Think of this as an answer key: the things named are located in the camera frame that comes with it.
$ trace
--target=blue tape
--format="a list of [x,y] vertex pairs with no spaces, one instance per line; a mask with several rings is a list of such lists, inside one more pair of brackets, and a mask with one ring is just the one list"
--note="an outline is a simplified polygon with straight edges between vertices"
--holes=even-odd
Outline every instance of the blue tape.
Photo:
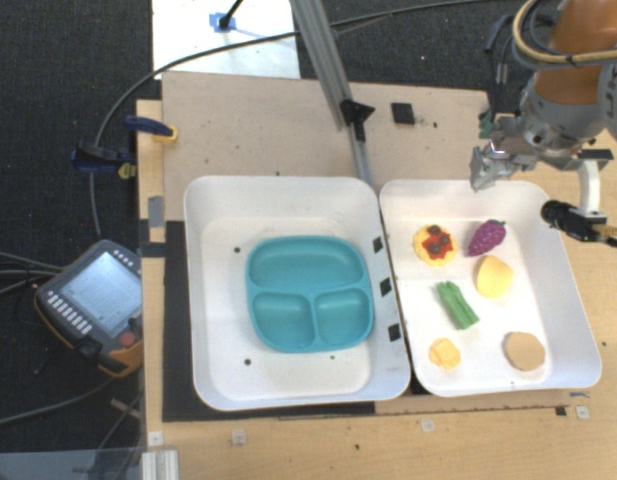
[[208,21],[210,22],[210,26],[213,28],[215,32],[229,32],[230,30],[234,30],[237,28],[237,21],[235,18],[230,18],[228,22],[228,28],[221,28],[219,26],[219,20],[223,18],[226,14],[221,12],[216,12],[214,14],[210,14],[208,16]]

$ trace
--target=purple grapes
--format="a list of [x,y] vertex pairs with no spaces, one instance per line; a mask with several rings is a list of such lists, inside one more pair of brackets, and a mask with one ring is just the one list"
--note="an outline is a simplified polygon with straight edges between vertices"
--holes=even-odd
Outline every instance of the purple grapes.
[[468,256],[479,256],[503,242],[506,237],[504,224],[504,222],[490,219],[479,226],[468,246]]

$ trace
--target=black mat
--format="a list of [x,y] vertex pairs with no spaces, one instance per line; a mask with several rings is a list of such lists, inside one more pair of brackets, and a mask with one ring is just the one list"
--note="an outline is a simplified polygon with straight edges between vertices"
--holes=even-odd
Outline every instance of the black mat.
[[186,232],[183,222],[166,225],[166,278],[164,315],[163,420],[226,420],[267,416],[373,414],[373,403],[328,404],[248,411],[217,411],[206,405],[192,380],[190,306]]

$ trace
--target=green vegetable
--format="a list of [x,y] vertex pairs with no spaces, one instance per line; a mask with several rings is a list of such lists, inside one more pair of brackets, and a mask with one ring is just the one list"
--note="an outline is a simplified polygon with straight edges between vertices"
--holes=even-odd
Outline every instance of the green vegetable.
[[457,327],[460,329],[467,329],[479,321],[479,317],[468,305],[461,290],[455,283],[451,281],[439,283],[437,285],[437,293],[439,293],[441,302],[448,313],[450,313]]

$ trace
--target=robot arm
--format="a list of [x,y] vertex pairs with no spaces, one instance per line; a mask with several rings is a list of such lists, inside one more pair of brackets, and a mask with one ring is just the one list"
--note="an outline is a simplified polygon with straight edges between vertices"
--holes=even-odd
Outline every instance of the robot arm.
[[617,0],[563,0],[548,45],[537,50],[522,32],[530,16],[534,36],[539,3],[527,2],[513,21],[513,53],[535,73],[522,91],[518,115],[482,122],[488,144],[473,151],[471,184],[487,188],[533,169],[538,160],[576,170],[579,207],[551,202],[542,216],[578,240],[617,245],[608,240],[605,216],[598,211],[599,170],[612,154],[583,149],[604,128],[617,140]]

